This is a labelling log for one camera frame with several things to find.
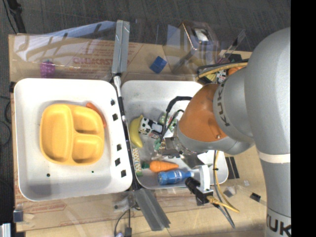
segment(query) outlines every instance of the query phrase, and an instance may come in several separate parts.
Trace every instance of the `orange toy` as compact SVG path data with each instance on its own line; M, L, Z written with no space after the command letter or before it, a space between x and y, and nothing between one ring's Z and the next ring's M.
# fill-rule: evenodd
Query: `orange toy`
M101 119L102 119L102 123L103 123L103 127L107 127L107 122L105 121L105 118L104 118L104 115L102 114L102 112L100 112L100 110L92 103L88 102L86 105L85 105L87 108L90 108L94 111L97 112L97 114L100 115Z
M156 172L156 173L161 172L161 171L172 170L172 169L175 169L178 167L179 167L178 164L167 162L167 161L160 161L160 160L153 160L149 164L149 169L152 172Z

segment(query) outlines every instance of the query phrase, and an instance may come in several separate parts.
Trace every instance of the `yellow plate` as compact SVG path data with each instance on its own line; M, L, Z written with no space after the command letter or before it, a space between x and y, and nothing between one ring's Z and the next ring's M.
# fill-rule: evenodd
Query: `yellow plate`
M40 149L53 163L95 163L104 149L104 128L100 115L79 105L48 106L40 122Z

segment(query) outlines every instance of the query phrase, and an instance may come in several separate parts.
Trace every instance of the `blue cube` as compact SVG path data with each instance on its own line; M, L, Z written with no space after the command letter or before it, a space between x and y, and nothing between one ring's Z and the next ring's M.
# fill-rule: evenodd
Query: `blue cube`
M150 69L155 73L159 74L163 70L164 66L166 66L166 64L167 62L160 56L158 56L154 63L150 66Z

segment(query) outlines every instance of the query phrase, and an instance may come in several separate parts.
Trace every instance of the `banana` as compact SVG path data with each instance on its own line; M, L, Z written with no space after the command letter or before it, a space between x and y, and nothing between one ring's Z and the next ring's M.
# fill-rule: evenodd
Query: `banana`
M144 117L143 115L140 115L138 118L133 119L132 122L129 124L130 140L138 148L143 147L143 142L140 139L139 133L138 133L138 128L143 117Z

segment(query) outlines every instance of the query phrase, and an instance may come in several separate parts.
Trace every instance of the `blue bottle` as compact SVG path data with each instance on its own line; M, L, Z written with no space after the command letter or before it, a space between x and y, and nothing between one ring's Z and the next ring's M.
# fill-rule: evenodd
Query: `blue bottle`
M162 171L158 173L158 182L160 185L166 184L176 184L180 183L186 178L193 177L194 173L192 171L183 171L180 169L171 170L171 171Z

